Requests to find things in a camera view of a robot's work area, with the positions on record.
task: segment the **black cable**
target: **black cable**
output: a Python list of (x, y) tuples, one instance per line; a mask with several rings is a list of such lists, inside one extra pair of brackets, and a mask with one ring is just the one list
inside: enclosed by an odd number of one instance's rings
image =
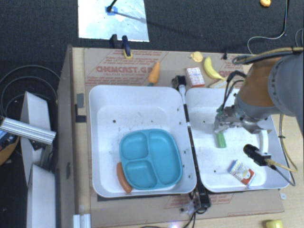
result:
[(252, 40), (252, 39), (256, 39), (256, 38), (259, 38), (259, 39), (269, 39), (269, 40), (276, 40), (276, 39), (279, 39), (281, 38), (285, 33), (286, 33), (286, 26), (287, 26), (287, 15), (288, 15), (288, 9), (289, 9), (289, 1), (290, 0), (286, 0), (286, 3), (285, 3), (285, 16), (284, 16), (284, 23), (283, 23), (283, 31), (281, 32), (281, 34), (277, 37), (264, 37), (264, 36), (254, 36), (252, 38), (250, 38), (247, 42), (247, 48), (248, 48), (248, 51), (252, 53), (252, 51), (250, 50), (249, 48), (249, 42)]
[(140, 228), (161, 228), (161, 227), (159, 227), (159, 226), (142, 226)]
[[(36, 94), (36, 93), (33, 93), (33, 94), (36, 95), (36, 96), (39, 96), (39, 97), (41, 97), (41, 98), (44, 98), (44, 99), (46, 99), (46, 100), (50, 100), (48, 97), (46, 97), (46, 96), (44, 96), (44, 95)], [(24, 96), (24, 94), (20, 94), (20, 95), (18, 95), (18, 96), (15, 96), (14, 98), (12, 98), (12, 99), (7, 103), (7, 105), (6, 105), (6, 107), (5, 107), (5, 111), (4, 111), (5, 116), (8, 115), (8, 108), (9, 108), (9, 105), (10, 105), (14, 100), (16, 100), (17, 98), (19, 98), (19, 97), (21, 97), (21, 96)]]
[(6, 89), (14, 82), (18, 81), (18, 80), (22, 80), (22, 79), (35, 79), (35, 80), (38, 80), (40, 82), (43, 82), (44, 84), (46, 84), (52, 91), (53, 91), (53, 94), (55, 96), (55, 99), (57, 99), (57, 93), (55, 91), (55, 89), (52, 87), (52, 85), (47, 82), (46, 80), (42, 79), (42, 78), (39, 78), (39, 77), (35, 77), (35, 76), (24, 76), (24, 77), (19, 77), (19, 78), (16, 78), (12, 81), (10, 81), (3, 89), (2, 93), (1, 93), (1, 102), (0, 102), (0, 113), (1, 114), (4, 114), (4, 107), (3, 107), (3, 97), (4, 97), (4, 93), (6, 91)]
[(188, 223), (183, 227), (183, 228), (187, 228), (188, 225), (193, 221), (193, 224), (192, 224), (192, 228), (194, 227), (194, 224), (195, 224), (195, 213), (191, 216), (190, 220), (188, 221)]
[(189, 195), (189, 198), (191, 199), (191, 201), (193, 200), (193, 196), (194, 195), (192, 195), (192, 193), (190, 192), (190, 193), (188, 193), (188, 195)]
[(244, 81), (243, 79), (240, 79), (240, 80), (236, 80), (236, 81), (233, 82), (232, 86), (230, 87), (230, 89), (228, 91), (227, 99), (229, 98), (229, 96), (230, 96), (230, 94), (231, 94), (231, 92), (233, 90), (234, 85), (236, 85), (239, 82), (243, 82), (243, 81)]
[(295, 180), (293, 178), (293, 183), (274, 165), (270, 166), (271, 169), (277, 171), (290, 185), (295, 187)]
[(228, 78), (227, 78), (227, 84), (226, 84), (226, 89), (225, 89), (225, 94), (224, 94), (224, 101), (223, 101), (223, 104), (222, 104), (222, 106), (221, 106), (221, 110), (224, 110), (226, 101), (227, 101), (227, 99), (228, 99), (230, 93), (232, 92), (232, 89), (233, 89), (234, 85), (235, 85), (236, 83), (238, 83), (238, 82), (243, 81), (243, 80), (237, 80), (237, 81), (235, 81), (235, 82), (233, 83), (233, 85), (231, 86), (230, 90), (228, 90), (230, 82), (232, 81), (232, 79), (233, 79), (236, 75), (239, 75), (239, 76), (244, 77), (244, 78), (246, 77), (246, 75), (245, 75), (244, 73), (242, 73), (242, 72), (240, 72), (240, 71), (238, 71), (238, 70), (236, 70), (236, 71), (232, 72), (231, 74), (229, 74), (229, 76), (228, 76)]
[[(284, 116), (283, 114), (280, 114), (280, 121), (279, 121), (279, 133), (280, 133), (280, 136), (279, 136), (279, 138), (280, 138), (280, 144), (281, 144), (281, 147), (282, 147), (283, 155), (284, 155), (285, 160), (286, 160), (287, 167), (290, 168), (290, 165), (289, 165), (289, 162), (288, 162), (289, 157), (287, 157), (288, 153), (286, 152), (285, 144), (284, 144), (284, 141), (283, 141), (283, 138), (285, 138), (283, 136), (283, 116)], [(295, 186), (294, 175), (293, 175), (293, 173), (291, 171), (289, 173), (290, 173), (291, 179), (293, 180), (293, 184), (291, 184), (291, 185), (294, 187)]]
[(53, 158), (53, 154), (54, 154), (54, 150), (52, 150), (49, 154), (48, 154), (48, 156), (47, 156), (47, 164), (49, 163), (49, 160), (50, 160), (50, 156), (52, 155), (52, 158)]
[(197, 214), (202, 215), (204, 213), (206, 213), (207, 209), (203, 209), (203, 211), (200, 211), (200, 209), (198, 211), (196, 211)]
[(251, 64), (254, 62), (258, 62), (265, 59), (275, 58), (275, 57), (283, 57), (288, 55), (300, 54), (303, 52), (303, 47), (286, 47), (279, 48), (267, 52), (263, 52), (261, 54), (251, 56), (251, 55), (241, 55), (232, 59), (232, 63), (235, 65), (240, 64)]
[[(56, 74), (53, 70), (47, 68), (47, 67), (44, 67), (44, 66), (39, 66), (39, 65), (25, 65), (25, 66), (20, 66), (20, 67), (17, 67), (13, 70), (11, 70), (10, 72), (8, 72), (1, 80), (0, 80), (0, 85), (2, 84), (2, 82), (9, 76), (11, 75), (12, 73), (16, 72), (16, 71), (19, 71), (21, 69), (24, 69), (24, 68), (40, 68), (40, 69), (44, 69), (50, 73), (52, 73), (53, 75), (55, 75), (57, 77), (57, 79), (60, 80), (60, 76), (58, 74)], [(3, 107), (3, 101), (1, 100), (1, 104), (0, 104), (0, 114), (3, 114), (4, 113), (4, 107)]]
[(14, 152), (15, 152), (17, 155), (20, 155), (20, 156), (22, 157), (22, 154), (21, 154), (18, 150), (15, 149)]

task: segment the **metal plate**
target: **metal plate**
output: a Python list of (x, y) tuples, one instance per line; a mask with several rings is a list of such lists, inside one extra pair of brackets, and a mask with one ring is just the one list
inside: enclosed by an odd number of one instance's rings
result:
[(113, 0), (78, 0), (78, 32), (80, 38), (110, 39), (113, 34), (121, 40), (149, 42), (143, 0), (117, 0), (114, 13), (107, 13)]

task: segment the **wire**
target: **wire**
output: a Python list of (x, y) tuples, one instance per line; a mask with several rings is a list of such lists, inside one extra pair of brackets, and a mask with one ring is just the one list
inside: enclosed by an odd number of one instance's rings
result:
[[(192, 228), (194, 228), (194, 225), (195, 225), (195, 217), (196, 217), (196, 212), (191, 216), (190, 220), (187, 222), (187, 224), (185, 226), (183, 226), (183, 228), (187, 228), (188, 225), (193, 221), (192, 223)], [(158, 227), (158, 226), (143, 226), (143, 227), (140, 227), (140, 228), (161, 228), (161, 227)]]
[(293, 183), (274, 165), (271, 166), (271, 168), (275, 171), (277, 171), (290, 185), (292, 185), (293, 187), (295, 186), (295, 180), (293, 179)]
[[(36, 93), (33, 93), (33, 94), (36, 95), (36, 96), (39, 96), (39, 97), (41, 97), (41, 98), (44, 98), (44, 99), (46, 99), (46, 100), (50, 100), (48, 97), (46, 97), (46, 96), (44, 96), (44, 95), (36, 94)], [(5, 107), (5, 111), (4, 111), (5, 116), (8, 115), (8, 108), (9, 108), (9, 105), (10, 105), (14, 100), (16, 100), (17, 98), (19, 98), (19, 97), (21, 97), (21, 96), (24, 96), (24, 95), (25, 95), (25, 94), (20, 94), (20, 95), (18, 95), (18, 96), (16, 96), (16, 97), (12, 98), (12, 99), (7, 103), (7, 105), (6, 105), (6, 107)]]
[(243, 82), (244, 80), (243, 79), (240, 79), (240, 80), (236, 80), (233, 82), (232, 86), (230, 87), (229, 91), (228, 91), (228, 95), (227, 95), (227, 99), (229, 98), (229, 95), (231, 94), (233, 88), (234, 88), (234, 85), (236, 85), (237, 83), (239, 82)]
[[(0, 85), (2, 84), (2, 82), (9, 76), (11, 75), (12, 73), (16, 72), (16, 71), (19, 71), (21, 69), (24, 69), (24, 68), (40, 68), (40, 69), (44, 69), (50, 73), (52, 73), (53, 75), (55, 75), (57, 77), (57, 79), (60, 80), (60, 76), (58, 74), (56, 74), (53, 70), (47, 68), (47, 67), (44, 67), (44, 66), (39, 66), (39, 65), (25, 65), (25, 66), (20, 66), (20, 67), (17, 67), (13, 70), (11, 70), (10, 72), (8, 72), (1, 80), (0, 80)], [(0, 104), (0, 114), (4, 114), (4, 107), (3, 107), (3, 101), (1, 100), (1, 104)]]
[(49, 154), (48, 154), (48, 156), (47, 156), (47, 164), (48, 164), (48, 162), (49, 162), (49, 160), (50, 160), (50, 156), (52, 155), (52, 158), (53, 158), (53, 155), (54, 155), (54, 151), (52, 150)]
[(35, 76), (24, 76), (24, 77), (19, 77), (19, 78), (16, 78), (16, 79), (10, 81), (10, 82), (4, 87), (4, 89), (3, 89), (2, 93), (1, 93), (0, 109), (1, 109), (2, 114), (5, 113), (5, 111), (4, 111), (4, 106), (3, 106), (3, 97), (4, 97), (4, 93), (5, 93), (6, 89), (7, 89), (12, 83), (14, 83), (14, 82), (16, 82), (16, 81), (18, 81), (18, 80), (29, 79), (29, 78), (35, 79), (35, 80), (38, 80), (38, 81), (41, 81), (41, 82), (43, 82), (44, 84), (46, 84), (46, 85), (53, 91), (53, 94), (54, 94), (54, 96), (55, 96), (55, 99), (57, 99), (57, 93), (56, 93), (55, 89), (54, 89), (54, 88), (52, 87), (52, 85), (51, 85), (49, 82), (47, 82), (46, 80), (44, 80), (44, 79), (42, 79), (42, 78), (39, 78), (39, 77), (35, 77)]
[(198, 211), (196, 211), (197, 214), (202, 215), (204, 213), (206, 213), (207, 209), (204, 209), (202, 212), (200, 212), (200, 209)]
[(224, 110), (224, 107), (225, 107), (225, 104), (226, 104), (226, 101), (227, 101), (227, 92), (228, 92), (229, 83), (230, 83), (230, 82), (227, 82), (227, 83), (226, 83), (226, 88), (225, 88), (225, 93), (224, 93), (223, 104), (222, 104), (222, 106), (220, 106), (220, 109), (221, 109), (222, 111)]
[(283, 140), (283, 119), (284, 119), (284, 115), (283, 114), (280, 114), (280, 122), (279, 122), (279, 133), (280, 133), (280, 143), (281, 143), (281, 146), (283, 147), (283, 150), (288, 158), (288, 160), (290, 161), (290, 163), (293, 165), (294, 169), (298, 171), (298, 168), (297, 166), (295, 165), (295, 163), (291, 160), (288, 152), (287, 152), (287, 149), (285, 147), (285, 143), (284, 143), (284, 140)]
[(18, 155), (22, 156), (22, 154), (21, 154), (18, 150), (15, 149), (15, 152), (16, 152)]
[(187, 228), (188, 225), (193, 221), (193, 224), (192, 224), (192, 228), (194, 227), (195, 225), (195, 217), (196, 217), (196, 213), (194, 213), (192, 216), (191, 216), (191, 219), (188, 221), (188, 223), (183, 227), (183, 228)]
[(235, 65), (239, 64), (251, 64), (253, 62), (261, 61), (267, 58), (274, 58), (274, 57), (282, 57), (292, 54), (300, 54), (303, 52), (303, 47), (284, 47), (284, 48), (278, 48), (270, 51), (266, 51), (254, 56), (248, 56), (248, 55), (241, 55), (238, 57), (235, 57), (232, 60), (232, 63)]
[(263, 37), (263, 36), (254, 36), (252, 38), (250, 38), (247, 42), (247, 48), (248, 48), (248, 51), (252, 53), (252, 51), (250, 50), (250, 47), (249, 47), (249, 42), (253, 39), (256, 39), (256, 38), (259, 38), (259, 39), (269, 39), (269, 40), (276, 40), (276, 39), (280, 39), (285, 33), (286, 33), (286, 26), (287, 26), (287, 12), (288, 12), (288, 3), (289, 3), (289, 0), (286, 0), (286, 4), (285, 4), (285, 17), (284, 17), (284, 23), (283, 23), (283, 31), (282, 33), (277, 36), (277, 37)]
[(288, 171), (291, 171), (291, 172), (297, 172), (298, 170), (294, 170), (294, 169), (291, 169), (289, 167), (286, 167), (284, 165), (281, 165), (279, 164), (278, 162), (275, 162), (274, 160), (272, 159), (265, 159), (265, 162), (268, 164), (268, 165), (275, 165), (275, 166), (278, 166), (278, 167), (281, 167), (285, 170), (288, 170)]
[(295, 33), (295, 36), (294, 36), (294, 41), (295, 41), (295, 45), (297, 46), (297, 47), (299, 47), (299, 44), (298, 44), (298, 33), (300, 32), (300, 31), (302, 31), (302, 33), (301, 33), (301, 46), (303, 47), (303, 30), (304, 30), (304, 28), (301, 28), (301, 29), (299, 29), (296, 33)]

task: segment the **orange ball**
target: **orange ball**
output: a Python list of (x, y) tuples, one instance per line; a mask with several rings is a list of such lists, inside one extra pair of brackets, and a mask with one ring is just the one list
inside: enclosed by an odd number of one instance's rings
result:
[(271, 4), (271, 0), (260, 0), (260, 3), (264, 7), (269, 7)]

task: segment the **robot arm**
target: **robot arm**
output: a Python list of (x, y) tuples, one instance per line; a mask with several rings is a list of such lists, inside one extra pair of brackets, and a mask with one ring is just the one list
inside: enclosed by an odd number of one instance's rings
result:
[(259, 121), (281, 113), (295, 116), (303, 135), (303, 52), (254, 63), (234, 106), (217, 115), (215, 132), (242, 126), (250, 133), (259, 133)]

